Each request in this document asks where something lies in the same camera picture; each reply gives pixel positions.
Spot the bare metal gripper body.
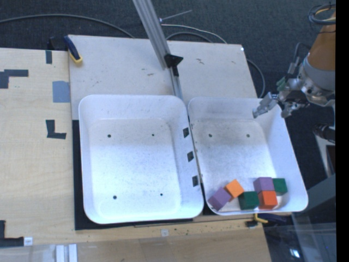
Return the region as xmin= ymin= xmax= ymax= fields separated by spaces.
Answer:
xmin=277 ymin=75 xmax=336 ymax=108

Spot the white plastic tray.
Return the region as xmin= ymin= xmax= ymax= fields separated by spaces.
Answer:
xmin=78 ymin=93 xmax=205 ymax=225
xmin=187 ymin=96 xmax=310 ymax=216

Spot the green cube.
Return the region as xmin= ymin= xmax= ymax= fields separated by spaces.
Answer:
xmin=272 ymin=177 xmax=288 ymax=197
xmin=238 ymin=190 xmax=260 ymax=211

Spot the purple cube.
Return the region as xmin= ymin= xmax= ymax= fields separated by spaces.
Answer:
xmin=207 ymin=187 xmax=233 ymax=212
xmin=252 ymin=176 xmax=275 ymax=195

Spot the orange cube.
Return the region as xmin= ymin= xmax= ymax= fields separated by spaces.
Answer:
xmin=257 ymin=190 xmax=279 ymax=211
xmin=224 ymin=178 xmax=245 ymax=202

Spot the black cylinder on white bracket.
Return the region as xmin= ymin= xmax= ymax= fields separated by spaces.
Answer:
xmin=312 ymin=122 xmax=336 ymax=147

